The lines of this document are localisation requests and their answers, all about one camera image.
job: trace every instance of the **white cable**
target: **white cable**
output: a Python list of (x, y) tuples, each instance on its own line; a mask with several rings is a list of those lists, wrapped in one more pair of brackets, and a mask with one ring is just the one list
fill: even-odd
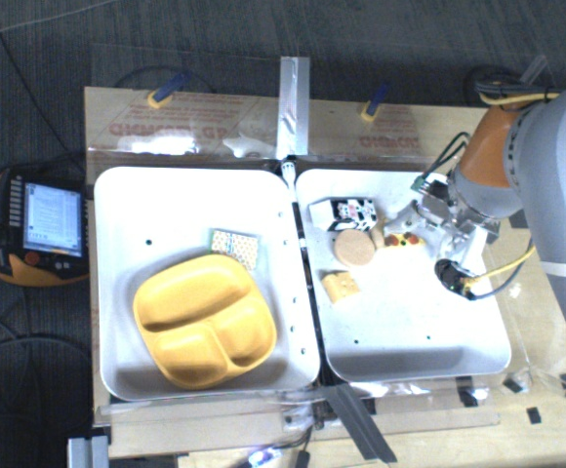
[(51, 16), (49, 18), (29, 20), (27, 22), (20, 22), (18, 24), (13, 24), (11, 26), (1, 27), (0, 33), (4, 33), (6, 31), (11, 31), (13, 29), (18, 29), (20, 27), (31, 26), (33, 24), (40, 24), (42, 22), (48, 22), (50, 20), (60, 20), (62, 18), (67, 18), (68, 16), (74, 16), (76, 14), (81, 14), (81, 13), (84, 13), (84, 12), (92, 11), (94, 9), (97, 9), (98, 7), (104, 7), (106, 5), (115, 4), (115, 3), (118, 3), (118, 2), (124, 2), (124, 1), (127, 1), (127, 0), (105, 0), (104, 2), (100, 2), (98, 4), (93, 4), (89, 7), (84, 7), (83, 9), (77, 9), (76, 11), (68, 11), (68, 12), (65, 12), (63, 14), (57, 14), (56, 16)]

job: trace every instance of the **white tray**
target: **white tray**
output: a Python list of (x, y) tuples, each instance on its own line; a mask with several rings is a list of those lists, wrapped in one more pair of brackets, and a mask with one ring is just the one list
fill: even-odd
[[(289, 192), (263, 171), (115, 168), (95, 185), (101, 378), (128, 401), (253, 390), (299, 390), (320, 366)], [(213, 389), (186, 391), (151, 359), (133, 300), (151, 275), (208, 252), (212, 229), (257, 236), (252, 275), (278, 332), (270, 357)]]
[[(417, 174), (313, 169), (302, 173), (297, 194), (330, 367), (350, 382), (494, 374), (510, 361), (510, 343), (496, 300), (448, 292), (434, 275), (432, 245), (378, 250), (366, 266), (348, 269), (333, 254), (336, 232), (311, 224), (308, 206), (329, 198), (367, 197), (392, 216), (418, 197)], [(485, 236), (472, 244), (465, 265), (482, 273)], [(349, 270), (361, 296), (333, 304), (320, 280)], [(490, 283), (477, 290), (486, 293)]]

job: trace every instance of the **yellow cable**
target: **yellow cable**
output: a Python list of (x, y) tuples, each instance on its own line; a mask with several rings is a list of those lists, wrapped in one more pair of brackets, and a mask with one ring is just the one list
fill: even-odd
[(464, 279), (464, 287), (466, 289), (469, 289), (469, 288), (471, 288), (472, 285), (476, 284), (478, 281), (490, 278), (492, 276), (497, 276), (498, 274), (502, 274), (503, 272), (506, 272), (507, 270), (510, 270), (510, 269), (517, 267), (520, 263), (525, 262), (530, 257), (530, 255), (532, 255), (535, 252), (535, 250), (536, 250), (536, 248), (534, 246), (532, 246), (521, 257), (512, 261), (511, 263), (508, 263), (507, 265), (504, 265), (502, 267), (498, 267), (497, 269), (494, 269), (494, 270), (490, 270), (489, 272), (485, 272), (484, 274), (481, 274), (479, 276), (474, 276), (474, 277)]
[(480, 99), (489, 105), (505, 105), (505, 104), (514, 104), (516, 102), (532, 102), (533, 100), (544, 100), (544, 99), (553, 99), (560, 96), (560, 94), (556, 92), (548, 92), (547, 94), (527, 94), (524, 96), (515, 96), (515, 97), (502, 97), (502, 98), (492, 98), (486, 96), (485, 94), (480, 94)]

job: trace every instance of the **yellow sponge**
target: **yellow sponge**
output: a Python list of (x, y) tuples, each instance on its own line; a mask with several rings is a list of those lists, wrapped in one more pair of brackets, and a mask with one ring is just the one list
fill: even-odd
[(329, 274), (322, 279), (322, 286), (324, 286), (333, 303), (353, 294), (361, 293), (349, 272)]

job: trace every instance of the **screen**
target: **screen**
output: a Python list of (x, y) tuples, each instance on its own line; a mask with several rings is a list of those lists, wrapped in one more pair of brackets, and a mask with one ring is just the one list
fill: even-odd
[(82, 256), (81, 195), (37, 183), (25, 184), (22, 246)]

